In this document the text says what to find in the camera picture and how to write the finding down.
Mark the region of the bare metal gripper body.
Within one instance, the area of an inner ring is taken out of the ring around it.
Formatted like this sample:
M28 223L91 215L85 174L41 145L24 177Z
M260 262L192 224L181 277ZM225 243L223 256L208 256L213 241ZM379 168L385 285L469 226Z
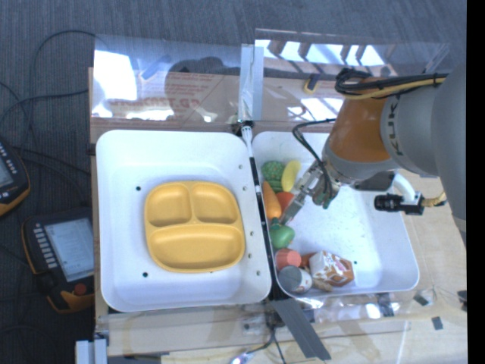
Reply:
M296 201L303 205L309 198L316 206L328 208L340 187L340 181L331 174L327 163L314 161L296 184Z

